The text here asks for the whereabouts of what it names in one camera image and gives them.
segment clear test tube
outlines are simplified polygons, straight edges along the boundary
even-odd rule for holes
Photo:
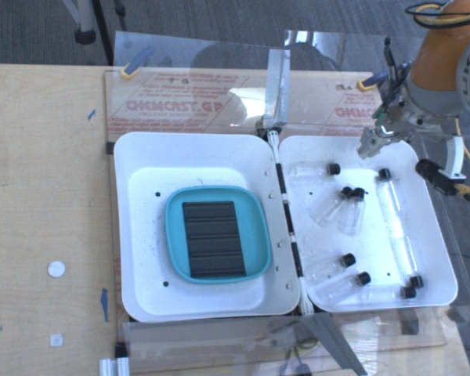
[[[362,272],[340,278],[329,284],[321,284],[316,293],[326,306],[334,306],[348,297],[360,293],[363,286],[370,282],[369,273]]]
[[[350,194],[346,210],[342,213],[338,224],[340,232],[351,237],[360,232],[366,206],[364,194],[362,188],[355,188]]]
[[[342,274],[356,262],[355,256],[351,253],[342,255],[334,259],[322,259],[315,261],[305,269],[305,278],[310,287],[315,287],[324,281],[330,280]]]
[[[403,209],[392,182],[392,174],[387,168],[378,172],[376,190],[381,212],[389,231],[390,246],[397,268],[408,285],[415,288],[423,287],[423,279],[418,273],[410,238],[404,229]]]
[[[360,294],[363,303],[398,302],[416,298],[416,290],[413,286],[399,284],[368,285]]]
[[[337,175],[341,167],[337,163],[320,161],[296,161],[289,165],[288,175],[293,179],[319,179],[326,175]]]
[[[314,220],[319,226],[327,227],[337,218],[341,208],[346,205],[353,190],[345,186],[341,191],[333,196],[332,201],[327,202],[325,208],[314,216]]]

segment black vial cap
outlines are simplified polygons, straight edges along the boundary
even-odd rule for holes
[[[327,174],[328,175],[338,175],[341,171],[339,164],[337,163],[329,163],[327,165]]]
[[[378,176],[380,181],[389,181],[390,179],[392,179],[392,173],[387,168],[382,168],[378,172]]]
[[[416,297],[416,288],[414,288],[413,286],[401,287],[400,297],[402,299],[411,299],[411,298]]]
[[[366,285],[371,282],[371,276],[368,272],[362,272],[357,274],[357,279],[359,280],[360,285]]]
[[[409,279],[410,285],[413,286],[414,288],[421,288],[423,287],[423,279],[421,276],[412,276]]]
[[[359,199],[363,200],[363,196],[365,195],[366,191],[362,188],[355,188],[352,192],[351,197],[358,197]]]
[[[345,267],[349,267],[351,265],[355,265],[356,259],[353,254],[346,254],[342,256],[343,262],[345,263]]]
[[[343,188],[342,191],[340,192],[341,195],[345,195],[346,197],[351,197],[351,196],[352,196],[352,193],[353,193],[353,190],[352,190],[352,188],[350,188],[349,186],[346,186],[346,187]]]

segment white plastic container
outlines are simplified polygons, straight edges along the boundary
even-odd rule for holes
[[[457,281],[427,186],[414,170],[418,162],[416,153],[407,143],[400,142],[383,147],[374,157],[362,159],[356,152],[359,144],[356,137],[335,136],[289,136],[280,144],[284,178],[286,164],[295,162],[297,157],[303,161],[319,158],[322,162],[338,163],[342,169],[332,183],[292,183],[287,188],[305,277],[315,258],[337,257],[351,252],[356,257],[356,264],[345,271],[345,276],[368,272],[372,284],[379,291],[383,291],[384,286],[390,290],[390,286],[406,285],[407,275],[400,272],[396,263],[389,228],[376,193],[379,170],[390,168],[393,174],[397,174],[397,186],[404,192],[404,203],[408,207],[404,219],[407,233],[418,236],[418,244],[413,244],[412,251],[418,272],[424,275],[425,287],[418,289],[417,296],[412,299],[400,299],[395,294],[379,292],[370,299],[354,294],[328,305],[325,298],[309,285],[310,299],[330,312],[449,305],[457,296]],[[340,233],[337,227],[320,227],[312,220],[314,209],[330,199],[334,191],[345,186],[365,190],[362,227],[354,236]],[[369,284],[364,290],[371,291]]]
[[[379,294],[362,299],[352,295],[327,305],[308,288],[313,303],[330,312],[368,311],[404,306],[444,306],[457,294],[457,281],[447,254],[425,181],[414,171],[417,157],[405,143],[385,146],[375,157],[361,159],[355,137],[290,136],[279,148],[287,198],[302,266],[311,258],[338,257],[352,252],[356,264],[344,275],[368,272],[380,286],[403,285],[393,258],[389,232],[375,193],[379,169],[397,174],[410,213],[408,233],[421,242],[413,246],[425,288],[412,299]],[[327,183],[293,184],[286,179],[287,163],[296,160],[332,162],[341,173]],[[121,245],[122,298],[125,309],[143,322],[265,316],[285,314],[298,304],[300,290],[287,230],[277,171],[268,143],[256,136],[132,132],[114,148]],[[253,280],[233,284],[194,284],[172,266],[165,240],[165,202],[190,186],[231,185],[251,191],[262,205],[272,258],[268,270]],[[344,186],[366,191],[363,225],[355,237],[337,228],[320,227],[310,212],[323,193]]]
[[[131,132],[114,147],[120,226],[122,299],[143,322],[280,315],[293,310],[299,287],[277,171],[268,143],[256,136]],[[190,186],[250,190],[265,213],[272,258],[260,277],[195,284],[173,268],[165,204]]]

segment teal bowl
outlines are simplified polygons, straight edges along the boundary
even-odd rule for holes
[[[192,277],[183,214],[184,203],[233,202],[237,217],[244,275]],[[165,232],[175,271],[199,284],[233,283],[254,279],[268,269],[271,247],[265,216],[256,196],[238,186],[194,186],[175,191],[165,205]]]

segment wooden tabletop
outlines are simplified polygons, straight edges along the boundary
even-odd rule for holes
[[[0,375],[98,374],[113,357],[105,71],[0,64]],[[54,261],[61,277],[48,273]],[[353,348],[372,374],[387,363],[398,370],[384,374],[470,374],[455,325],[443,334],[446,344],[429,348]]]

